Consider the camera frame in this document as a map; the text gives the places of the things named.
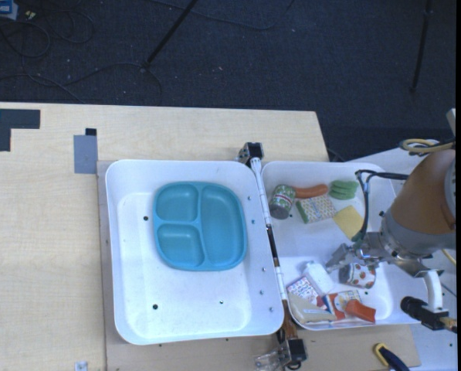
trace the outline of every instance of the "blue divided plate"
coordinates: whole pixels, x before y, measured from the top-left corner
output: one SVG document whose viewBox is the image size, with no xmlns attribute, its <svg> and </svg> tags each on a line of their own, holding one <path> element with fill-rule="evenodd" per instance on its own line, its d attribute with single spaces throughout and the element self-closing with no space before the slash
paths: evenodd
<svg viewBox="0 0 461 371">
<path fill-rule="evenodd" d="M 154 238 L 167 264 L 187 271 L 222 271 L 247 251 L 239 198 L 223 185 L 175 182 L 161 187 L 153 205 Z"/>
</svg>

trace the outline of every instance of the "black tape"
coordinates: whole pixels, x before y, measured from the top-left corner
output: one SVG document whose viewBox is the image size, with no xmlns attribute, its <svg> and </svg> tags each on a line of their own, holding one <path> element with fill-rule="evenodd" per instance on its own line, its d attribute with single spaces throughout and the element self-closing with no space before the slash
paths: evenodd
<svg viewBox="0 0 461 371">
<path fill-rule="evenodd" d="M 97 130 L 96 130 L 96 128 L 86 128 L 84 134 L 86 136 L 96 136 L 97 135 Z"/>
<path fill-rule="evenodd" d="M 11 151 L 11 129 L 39 129 L 40 110 L 0 109 L 0 151 Z"/>
</svg>

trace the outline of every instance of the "yellow sponge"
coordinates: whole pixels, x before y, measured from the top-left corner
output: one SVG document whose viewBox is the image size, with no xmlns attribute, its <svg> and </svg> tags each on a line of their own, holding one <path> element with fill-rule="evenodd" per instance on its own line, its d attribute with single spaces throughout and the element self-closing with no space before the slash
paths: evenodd
<svg viewBox="0 0 461 371">
<path fill-rule="evenodd" d="M 364 222 L 364 219 L 352 205 L 338 212 L 333 217 L 333 220 L 344 231 L 348 239 L 352 239 L 359 232 Z"/>
</svg>

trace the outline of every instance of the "white tray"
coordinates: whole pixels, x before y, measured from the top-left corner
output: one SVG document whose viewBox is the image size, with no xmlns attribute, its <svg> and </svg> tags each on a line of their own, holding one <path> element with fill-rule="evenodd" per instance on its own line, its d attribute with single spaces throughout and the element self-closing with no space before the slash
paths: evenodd
<svg viewBox="0 0 461 371">
<path fill-rule="evenodd" d="M 328 185 L 336 179 L 351 181 L 355 180 L 354 174 L 358 169 L 383 172 L 379 166 L 366 163 L 269 162 L 263 168 L 263 181 L 270 200 L 273 190 L 279 184 L 306 188 L 317 184 Z M 370 184 L 368 231 L 378 231 L 381 225 L 379 213 L 386 211 L 392 204 L 395 191 L 391 181 L 387 179 L 374 177 Z M 352 205 L 364 217 L 364 197 L 360 186 L 354 199 L 331 198 L 331 201 L 337 211 Z M 273 219 L 273 232 L 286 286 L 301 276 L 302 268 L 307 261 L 312 260 L 325 265 L 342 243 L 350 243 L 333 219 L 305 224 L 295 205 L 290 210 L 289 218 Z M 335 282 L 331 292 L 357 289 L 339 283 L 337 271 L 332 271 L 330 276 Z M 414 295 L 417 298 L 425 298 L 427 295 L 422 279 L 414 279 L 399 268 L 386 263 L 381 263 L 376 270 L 376 282 L 372 288 L 357 290 L 362 302 L 376 309 L 376 325 L 417 323 L 400 309 L 400 301 L 406 295 Z M 369 325 L 372 324 L 356 318 L 346 318 L 302 326 L 310 330 L 322 330 Z"/>
<path fill-rule="evenodd" d="M 117 331 L 136 345 L 245 335 L 280 328 L 283 305 L 252 171 L 239 162 L 121 160 L 106 173 Z M 214 182 L 240 199 L 247 253 L 226 271 L 182 271 L 157 252 L 154 195 L 181 181 Z"/>
<path fill-rule="evenodd" d="M 263 168 L 266 194 L 278 184 L 297 187 L 352 179 L 360 168 L 381 171 L 371 164 L 334 162 L 269 162 Z M 167 265 L 154 241 L 155 193 L 173 182 L 213 182 L 239 198 L 248 237 L 243 261 L 225 271 L 183 271 Z M 263 208 L 253 171 L 240 162 L 145 161 L 114 162 L 105 175 L 110 224 L 114 321 L 125 341 L 135 345 L 274 333 L 283 323 L 283 303 L 266 233 Z M 371 180 L 369 230 L 378 230 L 378 213 L 395 193 L 386 179 Z M 355 199 L 337 201 L 337 210 L 353 205 L 361 216 L 361 191 Z M 325 264 L 348 238 L 332 220 L 305 224 L 292 209 L 286 220 L 273 220 L 273 232 L 285 285 L 300 277 L 313 260 Z M 340 284 L 335 291 L 352 289 Z M 406 295 L 425 298 L 421 279 L 395 266 L 382 264 L 375 286 L 359 290 L 362 301 L 376 308 L 376 324 L 417 323 L 400 309 Z M 360 319 L 302 325 L 311 330 L 361 327 Z"/>
</svg>

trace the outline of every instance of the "wooden table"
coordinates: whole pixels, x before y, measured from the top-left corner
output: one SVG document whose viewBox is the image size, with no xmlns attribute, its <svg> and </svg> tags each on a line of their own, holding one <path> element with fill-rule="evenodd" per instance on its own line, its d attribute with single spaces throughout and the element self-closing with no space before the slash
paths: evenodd
<svg viewBox="0 0 461 371">
<path fill-rule="evenodd" d="M 0 370 L 66 371 L 80 361 L 89 371 L 253 369 L 252 356 L 273 347 L 274 335 L 147 347 L 108 338 L 98 178 L 75 172 L 74 137 L 96 129 L 100 161 L 232 160 L 248 141 L 263 144 L 264 162 L 327 161 L 316 114 L 0 102 L 2 109 L 39 111 L 39 128 L 14 126 L 10 151 L 0 151 Z M 378 342 L 419 365 L 407 325 L 300 336 L 309 355 L 303 370 L 383 369 L 371 351 Z"/>
</svg>

